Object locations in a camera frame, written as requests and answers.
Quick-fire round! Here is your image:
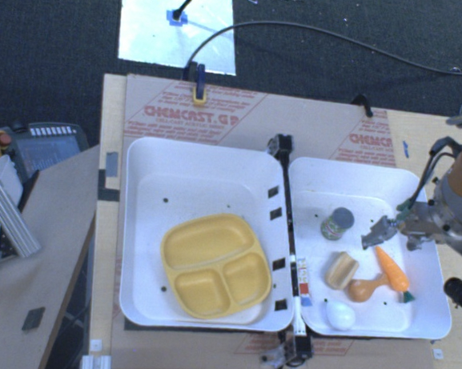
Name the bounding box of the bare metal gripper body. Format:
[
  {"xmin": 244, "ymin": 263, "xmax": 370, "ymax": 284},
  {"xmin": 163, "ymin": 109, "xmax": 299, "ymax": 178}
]
[{"xmin": 394, "ymin": 201, "xmax": 462, "ymax": 259}]

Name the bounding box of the orange carrot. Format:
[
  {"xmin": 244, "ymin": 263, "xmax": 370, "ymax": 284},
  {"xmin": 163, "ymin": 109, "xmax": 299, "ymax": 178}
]
[{"xmin": 370, "ymin": 245, "xmax": 420, "ymax": 305}]

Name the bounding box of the green can with grey lid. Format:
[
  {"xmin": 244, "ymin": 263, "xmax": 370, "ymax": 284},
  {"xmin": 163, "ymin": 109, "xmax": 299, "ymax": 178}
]
[{"xmin": 319, "ymin": 205, "xmax": 356, "ymax": 243}]

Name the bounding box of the white plastic tray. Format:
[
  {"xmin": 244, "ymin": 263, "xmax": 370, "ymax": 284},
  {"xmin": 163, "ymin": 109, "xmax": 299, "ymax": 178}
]
[
  {"xmin": 274, "ymin": 155, "xmax": 462, "ymax": 347},
  {"xmin": 112, "ymin": 134, "xmax": 309, "ymax": 340}
]

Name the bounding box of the tan hot dog bun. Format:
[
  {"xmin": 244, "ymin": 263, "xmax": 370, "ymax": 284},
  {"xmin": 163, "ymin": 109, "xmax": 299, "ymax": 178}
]
[{"xmin": 323, "ymin": 249, "xmax": 361, "ymax": 293}]

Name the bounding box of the brown pear-shaped toy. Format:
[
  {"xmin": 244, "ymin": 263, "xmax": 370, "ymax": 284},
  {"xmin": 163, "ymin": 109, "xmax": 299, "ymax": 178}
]
[{"xmin": 344, "ymin": 270, "xmax": 393, "ymax": 307}]

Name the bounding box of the white egg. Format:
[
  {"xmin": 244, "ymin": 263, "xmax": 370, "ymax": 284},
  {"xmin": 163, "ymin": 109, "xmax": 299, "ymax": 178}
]
[{"xmin": 323, "ymin": 299, "xmax": 358, "ymax": 334}]

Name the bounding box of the thin black and white rod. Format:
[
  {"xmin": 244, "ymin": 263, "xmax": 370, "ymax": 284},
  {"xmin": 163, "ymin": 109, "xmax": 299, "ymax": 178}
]
[{"xmin": 260, "ymin": 146, "xmax": 323, "ymax": 339}]

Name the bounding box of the brown cardboard board red print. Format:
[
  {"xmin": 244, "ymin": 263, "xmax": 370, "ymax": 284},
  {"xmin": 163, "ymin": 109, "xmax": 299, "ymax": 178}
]
[{"xmin": 100, "ymin": 73, "xmax": 460, "ymax": 369}]

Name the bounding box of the yellow divided plate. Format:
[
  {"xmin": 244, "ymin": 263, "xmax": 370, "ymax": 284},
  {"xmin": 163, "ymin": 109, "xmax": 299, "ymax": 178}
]
[{"xmin": 154, "ymin": 207, "xmax": 279, "ymax": 326}]

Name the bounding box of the black block with thin wires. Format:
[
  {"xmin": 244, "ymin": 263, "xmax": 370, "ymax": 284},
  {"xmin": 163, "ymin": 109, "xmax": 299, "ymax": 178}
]
[
  {"xmin": 279, "ymin": 332, "xmax": 315, "ymax": 369},
  {"xmin": 266, "ymin": 131, "xmax": 296, "ymax": 158}
]

